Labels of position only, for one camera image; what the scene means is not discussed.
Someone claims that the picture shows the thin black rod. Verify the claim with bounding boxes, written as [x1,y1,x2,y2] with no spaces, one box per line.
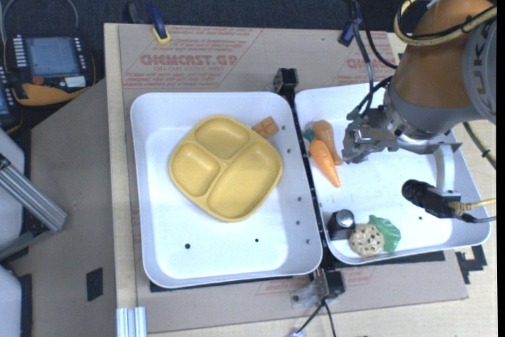
[286,84,331,274]

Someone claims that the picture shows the white plastic tray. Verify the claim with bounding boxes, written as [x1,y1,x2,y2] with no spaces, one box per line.
[129,91,324,289]
[294,82,492,266]

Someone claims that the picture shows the small black can silver lid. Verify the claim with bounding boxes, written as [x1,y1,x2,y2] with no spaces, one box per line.
[327,208,356,241]

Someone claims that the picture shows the black cylinder on white bracket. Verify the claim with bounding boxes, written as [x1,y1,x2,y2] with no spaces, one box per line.
[395,135,463,219]

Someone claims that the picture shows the brown waffle biscuit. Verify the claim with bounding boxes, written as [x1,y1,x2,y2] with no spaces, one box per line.
[251,115,278,140]

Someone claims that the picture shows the beige chocolate chip cookie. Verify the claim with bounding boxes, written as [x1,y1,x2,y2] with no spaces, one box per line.
[349,223,386,258]

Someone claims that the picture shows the pale orange carrot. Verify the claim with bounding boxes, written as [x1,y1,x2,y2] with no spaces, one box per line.
[311,119,344,166]

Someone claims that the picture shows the orange carrot with green top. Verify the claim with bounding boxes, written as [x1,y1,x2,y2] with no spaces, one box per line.
[302,129,342,189]

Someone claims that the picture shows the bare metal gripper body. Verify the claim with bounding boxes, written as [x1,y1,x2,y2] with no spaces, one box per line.
[345,107,414,153]

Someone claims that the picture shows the yellow divided plate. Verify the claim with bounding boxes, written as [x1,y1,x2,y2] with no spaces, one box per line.
[168,114,284,223]

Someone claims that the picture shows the brown cardboard board red print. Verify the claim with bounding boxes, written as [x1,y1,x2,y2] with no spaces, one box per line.
[118,24,470,335]

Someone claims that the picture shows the green lettuce leaf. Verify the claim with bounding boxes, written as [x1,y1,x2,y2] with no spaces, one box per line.
[368,214,402,253]

